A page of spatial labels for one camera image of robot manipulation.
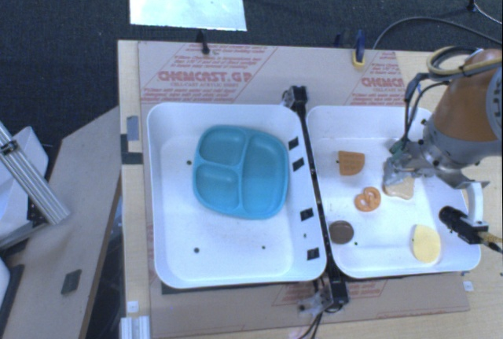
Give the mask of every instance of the blue clamp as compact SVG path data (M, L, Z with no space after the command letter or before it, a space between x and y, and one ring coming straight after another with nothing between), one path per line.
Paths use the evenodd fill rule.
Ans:
M356 35L356 43L353 51L353 66L361 67L365 65L365 33L363 30L358 30Z

